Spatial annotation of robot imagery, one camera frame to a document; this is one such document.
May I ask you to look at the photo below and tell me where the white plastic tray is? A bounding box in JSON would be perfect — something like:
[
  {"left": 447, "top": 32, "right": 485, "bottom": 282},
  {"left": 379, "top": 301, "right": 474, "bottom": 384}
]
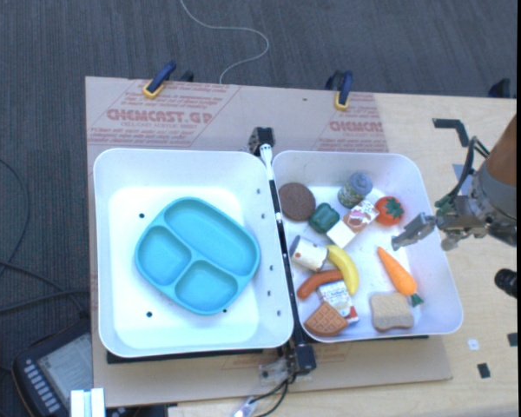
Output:
[
  {"left": 270, "top": 149, "right": 465, "bottom": 344},
  {"left": 92, "top": 147, "right": 295, "bottom": 360}
]

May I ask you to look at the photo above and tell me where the black block with thin wires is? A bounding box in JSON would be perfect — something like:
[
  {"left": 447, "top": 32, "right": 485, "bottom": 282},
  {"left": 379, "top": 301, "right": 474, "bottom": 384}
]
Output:
[
  {"left": 285, "top": 341, "right": 319, "bottom": 375},
  {"left": 247, "top": 125, "right": 276, "bottom": 154}
]

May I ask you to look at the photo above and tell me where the brown round biscuit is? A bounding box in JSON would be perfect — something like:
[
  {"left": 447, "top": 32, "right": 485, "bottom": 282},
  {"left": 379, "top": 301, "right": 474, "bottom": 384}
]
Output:
[{"left": 278, "top": 182, "right": 317, "bottom": 222}]

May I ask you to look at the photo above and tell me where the white and red carton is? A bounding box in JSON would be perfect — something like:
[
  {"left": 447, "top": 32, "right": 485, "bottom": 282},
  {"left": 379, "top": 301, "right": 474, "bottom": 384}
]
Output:
[{"left": 326, "top": 199, "right": 380, "bottom": 249}]

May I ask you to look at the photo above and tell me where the blue divided plate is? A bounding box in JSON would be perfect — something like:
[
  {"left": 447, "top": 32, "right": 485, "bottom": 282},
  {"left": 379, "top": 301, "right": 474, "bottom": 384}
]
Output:
[{"left": 133, "top": 195, "right": 262, "bottom": 317}]

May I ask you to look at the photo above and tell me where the green can with grey lid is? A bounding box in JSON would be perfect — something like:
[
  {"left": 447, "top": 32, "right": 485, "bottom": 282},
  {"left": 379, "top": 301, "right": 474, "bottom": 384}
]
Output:
[{"left": 336, "top": 170, "right": 374, "bottom": 209}]

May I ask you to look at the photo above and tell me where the orange sausage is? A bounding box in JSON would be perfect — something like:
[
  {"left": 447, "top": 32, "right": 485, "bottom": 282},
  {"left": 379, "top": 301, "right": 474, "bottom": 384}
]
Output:
[{"left": 296, "top": 268, "right": 345, "bottom": 301}]

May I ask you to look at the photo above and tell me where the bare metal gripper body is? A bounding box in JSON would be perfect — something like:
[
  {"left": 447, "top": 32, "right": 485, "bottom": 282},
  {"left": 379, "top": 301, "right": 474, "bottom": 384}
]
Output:
[{"left": 435, "top": 195, "right": 518, "bottom": 252}]

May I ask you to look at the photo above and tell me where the green pepper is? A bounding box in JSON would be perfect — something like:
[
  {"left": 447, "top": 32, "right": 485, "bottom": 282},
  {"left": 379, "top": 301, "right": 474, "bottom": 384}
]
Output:
[{"left": 308, "top": 202, "right": 341, "bottom": 235}]

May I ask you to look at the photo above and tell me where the brown cardboard board red print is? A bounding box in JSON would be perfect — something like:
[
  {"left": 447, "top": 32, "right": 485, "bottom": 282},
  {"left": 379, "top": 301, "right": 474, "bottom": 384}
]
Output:
[{"left": 84, "top": 76, "right": 454, "bottom": 408}]

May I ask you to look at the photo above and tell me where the white and red packet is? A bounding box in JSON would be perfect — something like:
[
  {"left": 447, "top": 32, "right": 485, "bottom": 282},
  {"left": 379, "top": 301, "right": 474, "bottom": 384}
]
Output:
[{"left": 316, "top": 279, "right": 361, "bottom": 326}]

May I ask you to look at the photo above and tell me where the white can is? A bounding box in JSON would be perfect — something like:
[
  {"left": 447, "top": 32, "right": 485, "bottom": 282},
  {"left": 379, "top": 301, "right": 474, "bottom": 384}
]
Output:
[{"left": 288, "top": 235, "right": 329, "bottom": 273}]

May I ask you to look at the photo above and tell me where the black cylinder on white bracket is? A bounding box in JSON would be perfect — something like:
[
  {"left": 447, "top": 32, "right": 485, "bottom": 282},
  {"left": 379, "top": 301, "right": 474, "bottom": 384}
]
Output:
[{"left": 493, "top": 268, "right": 518, "bottom": 300}]

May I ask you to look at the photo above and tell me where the tan bread slice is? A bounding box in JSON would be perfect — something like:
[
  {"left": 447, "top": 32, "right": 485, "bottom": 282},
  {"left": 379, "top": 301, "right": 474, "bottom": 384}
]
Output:
[{"left": 368, "top": 291, "right": 416, "bottom": 333}]

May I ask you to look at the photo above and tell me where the orange carrot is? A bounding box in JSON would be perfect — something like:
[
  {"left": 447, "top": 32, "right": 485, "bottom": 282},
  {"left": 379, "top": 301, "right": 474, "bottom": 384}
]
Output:
[{"left": 376, "top": 246, "right": 425, "bottom": 308}]

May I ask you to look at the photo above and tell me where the brown waffle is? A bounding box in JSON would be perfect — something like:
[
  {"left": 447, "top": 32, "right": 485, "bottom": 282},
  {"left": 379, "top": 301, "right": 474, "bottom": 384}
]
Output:
[{"left": 303, "top": 301, "right": 350, "bottom": 339}]

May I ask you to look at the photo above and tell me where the thin black and white rod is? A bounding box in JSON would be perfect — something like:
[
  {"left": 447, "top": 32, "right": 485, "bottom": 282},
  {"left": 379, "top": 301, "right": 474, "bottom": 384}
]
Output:
[{"left": 259, "top": 143, "right": 307, "bottom": 348}]

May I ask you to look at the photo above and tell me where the red tomato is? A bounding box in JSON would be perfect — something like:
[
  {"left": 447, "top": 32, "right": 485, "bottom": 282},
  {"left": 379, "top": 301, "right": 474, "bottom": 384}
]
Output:
[{"left": 373, "top": 195, "right": 406, "bottom": 228}]

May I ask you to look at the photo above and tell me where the yellow banana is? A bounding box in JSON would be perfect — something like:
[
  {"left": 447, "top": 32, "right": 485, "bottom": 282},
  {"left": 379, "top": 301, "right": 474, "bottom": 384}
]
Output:
[{"left": 325, "top": 243, "right": 360, "bottom": 297}]

